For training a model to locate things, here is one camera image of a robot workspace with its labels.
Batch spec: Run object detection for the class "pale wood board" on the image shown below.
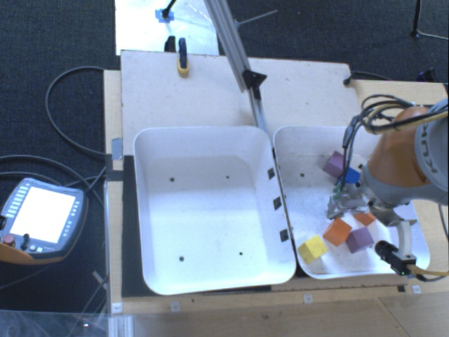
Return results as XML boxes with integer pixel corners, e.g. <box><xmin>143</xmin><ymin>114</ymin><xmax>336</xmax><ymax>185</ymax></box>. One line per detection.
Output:
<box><xmin>120</xmin><ymin>49</ymin><xmax>368</xmax><ymax>161</ymax></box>

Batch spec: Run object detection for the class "purple cube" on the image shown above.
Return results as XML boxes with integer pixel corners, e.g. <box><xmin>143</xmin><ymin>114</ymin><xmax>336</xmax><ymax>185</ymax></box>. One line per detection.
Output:
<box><xmin>322</xmin><ymin>150</ymin><xmax>347</xmax><ymax>180</ymax></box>
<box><xmin>345</xmin><ymin>226</ymin><xmax>375</xmax><ymax>255</ymax></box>

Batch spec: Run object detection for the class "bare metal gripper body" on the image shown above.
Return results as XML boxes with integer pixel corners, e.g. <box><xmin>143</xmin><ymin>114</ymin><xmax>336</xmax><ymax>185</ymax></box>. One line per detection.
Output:
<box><xmin>337</xmin><ymin>180</ymin><xmax>377</xmax><ymax>214</ymax></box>

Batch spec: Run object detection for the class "white plastic tray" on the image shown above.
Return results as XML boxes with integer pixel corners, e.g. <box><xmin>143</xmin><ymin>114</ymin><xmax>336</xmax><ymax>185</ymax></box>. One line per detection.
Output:
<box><xmin>272</xmin><ymin>125</ymin><xmax>431</xmax><ymax>280</ymax></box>
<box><xmin>132</xmin><ymin>125</ymin><xmax>298</xmax><ymax>296</ymax></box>

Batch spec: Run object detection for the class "yellow cube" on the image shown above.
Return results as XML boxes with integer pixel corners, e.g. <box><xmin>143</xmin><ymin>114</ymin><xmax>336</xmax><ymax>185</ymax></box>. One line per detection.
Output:
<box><xmin>297</xmin><ymin>235</ymin><xmax>329</xmax><ymax>265</ymax></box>

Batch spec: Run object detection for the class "black cylinder on white bracket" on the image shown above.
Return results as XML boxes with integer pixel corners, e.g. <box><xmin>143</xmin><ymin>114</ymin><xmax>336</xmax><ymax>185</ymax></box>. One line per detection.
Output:
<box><xmin>374</xmin><ymin>219</ymin><xmax>418</xmax><ymax>277</ymax></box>

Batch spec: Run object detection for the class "orange cube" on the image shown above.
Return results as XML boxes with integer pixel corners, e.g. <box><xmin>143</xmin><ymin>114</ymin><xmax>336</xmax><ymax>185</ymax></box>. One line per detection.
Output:
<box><xmin>353</xmin><ymin>211</ymin><xmax>377</xmax><ymax>227</ymax></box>
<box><xmin>322</xmin><ymin>217</ymin><xmax>353</xmax><ymax>248</ymax></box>

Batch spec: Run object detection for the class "thin black rod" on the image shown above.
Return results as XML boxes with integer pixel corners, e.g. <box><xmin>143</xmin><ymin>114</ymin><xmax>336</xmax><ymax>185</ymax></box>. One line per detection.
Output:
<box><xmin>271</xmin><ymin>147</ymin><xmax>298</xmax><ymax>259</ymax></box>

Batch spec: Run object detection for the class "blue cube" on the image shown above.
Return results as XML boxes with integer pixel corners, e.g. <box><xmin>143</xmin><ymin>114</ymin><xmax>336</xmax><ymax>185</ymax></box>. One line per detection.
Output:
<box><xmin>335</xmin><ymin>166</ymin><xmax>361</xmax><ymax>186</ymax></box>

